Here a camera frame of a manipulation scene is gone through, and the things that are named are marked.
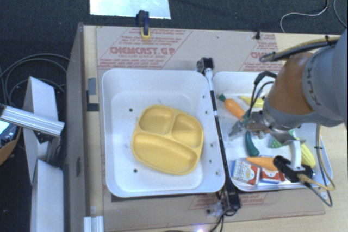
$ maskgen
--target orange carrot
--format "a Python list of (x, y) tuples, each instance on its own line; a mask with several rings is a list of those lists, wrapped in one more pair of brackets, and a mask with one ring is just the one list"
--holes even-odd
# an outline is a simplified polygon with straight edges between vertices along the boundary
[(278, 168), (273, 164), (273, 158), (267, 157), (267, 156), (257, 156), (252, 157), (249, 156), (246, 158), (247, 161), (251, 162), (252, 164), (264, 167), (268, 170), (278, 170)]
[(219, 95), (218, 99), (225, 103), (225, 108), (230, 113), (232, 113), (238, 119), (243, 120), (243, 115), (245, 111), (234, 99), (226, 99), (226, 97), (223, 94)]

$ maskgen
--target black carpet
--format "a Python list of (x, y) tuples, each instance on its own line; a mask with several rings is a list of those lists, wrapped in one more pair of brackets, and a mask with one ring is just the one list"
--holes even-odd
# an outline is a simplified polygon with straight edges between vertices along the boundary
[[(289, 12), (319, 12), (325, 0), (169, 0), (171, 20), (151, 20), (163, 28), (260, 30), (281, 32), (279, 21)], [(289, 16), (283, 21), (289, 33), (341, 34), (344, 27), (336, 19), (333, 0), (318, 17)], [(337, 0), (337, 12), (347, 22), (347, 0)], [(66, 57), (78, 22), (96, 25), (133, 26), (134, 19), (89, 14), (89, 0), (0, 0), (0, 65), (36, 53), (57, 53)], [(9, 79), (9, 88), (32, 74), (64, 83), (64, 75), (54, 66), (28, 63)], [(13, 102), (23, 104), (25, 84), (13, 93)], [(0, 91), (0, 102), (4, 101)], [(64, 98), (59, 96), (63, 115)], [(31, 188), (24, 150), (16, 147), (14, 157), (0, 166), (0, 231), (29, 231)]]

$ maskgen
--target screen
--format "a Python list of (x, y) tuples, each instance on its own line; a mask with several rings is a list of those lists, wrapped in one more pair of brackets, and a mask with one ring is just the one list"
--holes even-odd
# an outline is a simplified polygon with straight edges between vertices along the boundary
[(6, 130), (8, 126), (10, 126), (8, 122), (4, 122), (0, 120), (0, 134), (2, 134), (2, 132)]

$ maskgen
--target yellow plate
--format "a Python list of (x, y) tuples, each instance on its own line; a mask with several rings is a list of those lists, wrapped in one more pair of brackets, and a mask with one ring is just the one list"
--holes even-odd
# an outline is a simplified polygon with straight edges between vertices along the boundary
[(135, 158), (155, 170), (186, 175), (197, 166), (204, 132), (193, 116), (164, 105), (146, 108), (132, 136)]

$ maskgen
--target white tray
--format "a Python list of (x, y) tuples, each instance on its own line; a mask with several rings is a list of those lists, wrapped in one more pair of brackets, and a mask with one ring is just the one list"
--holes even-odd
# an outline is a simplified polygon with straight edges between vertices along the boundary
[[(236, 100), (240, 106), (244, 109), (248, 109), (248, 105), (239, 97), (240, 96), (251, 96), (253, 90), (253, 82), (258, 73), (251, 72), (219, 72), (214, 76), (213, 84), (214, 91), (216, 96), (220, 94), (224, 94), (226, 98), (233, 98)], [(260, 83), (260, 86), (267, 81), (272, 81), (271, 78), (264, 78)], [(268, 93), (271, 86), (268, 85), (265, 87), (263, 94)], [(229, 172), (231, 175), (232, 163), (236, 159), (247, 157), (244, 137), (237, 137), (232, 141), (229, 140), (228, 134), (231, 132), (232, 126), (237, 121), (237, 118), (231, 115), (224, 106), (224, 103), (220, 100), (217, 100), (217, 111), (219, 113), (222, 137), (225, 143), (225, 152), (226, 158), (228, 161)], [(300, 139), (306, 140), (305, 144), (309, 148), (309, 150), (314, 155), (316, 166), (314, 167), (314, 172), (316, 173), (314, 180), (323, 184), (322, 176), (320, 173), (318, 160), (316, 157), (316, 150), (314, 146), (316, 146), (316, 125), (315, 124), (303, 124), (300, 129), (295, 129), (295, 134)], [(256, 148), (260, 151), (260, 155), (269, 155), (276, 156), (281, 155), (289, 160), (291, 160), (291, 151), (289, 146), (283, 146), (277, 149), (269, 148), (271, 137), (270, 135), (266, 136), (263, 139), (258, 139), (256, 136), (252, 137), (253, 143)], [(321, 143), (322, 146), (322, 157), (324, 160), (324, 164), (328, 171), (330, 177), (332, 177), (332, 170), (330, 163), (327, 158), (327, 154), (325, 152), (324, 144)], [(285, 190), (285, 189), (296, 189), (304, 187), (301, 183), (291, 183), (289, 181), (284, 181), (279, 184), (270, 184), (265, 182), (259, 182), (257, 186), (249, 185), (235, 179), (232, 179), (233, 184), (243, 190), (243, 191), (270, 191), (270, 190)]]
[[(194, 71), (112, 69), (102, 78), (106, 182), (119, 197), (217, 192), (225, 183), (218, 133), (206, 78)], [(170, 175), (138, 162), (131, 138), (145, 108), (162, 104), (196, 117), (204, 130), (193, 172)]]

